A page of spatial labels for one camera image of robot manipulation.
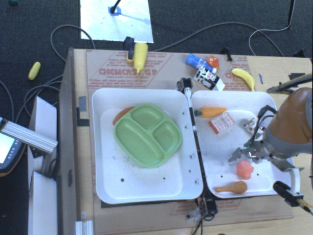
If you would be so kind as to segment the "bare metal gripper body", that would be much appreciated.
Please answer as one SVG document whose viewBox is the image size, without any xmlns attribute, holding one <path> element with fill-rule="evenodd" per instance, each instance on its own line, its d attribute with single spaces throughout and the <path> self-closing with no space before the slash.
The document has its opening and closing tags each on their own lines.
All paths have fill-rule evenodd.
<svg viewBox="0 0 313 235">
<path fill-rule="evenodd" d="M 261 140 L 261 141 L 254 141 L 252 144 L 250 144 L 247 147 L 246 153 L 251 152 L 252 154 L 259 156 L 260 159 L 266 159 L 268 157 L 272 157 L 276 150 L 274 147 L 268 143 L 267 141 Z"/>
</svg>

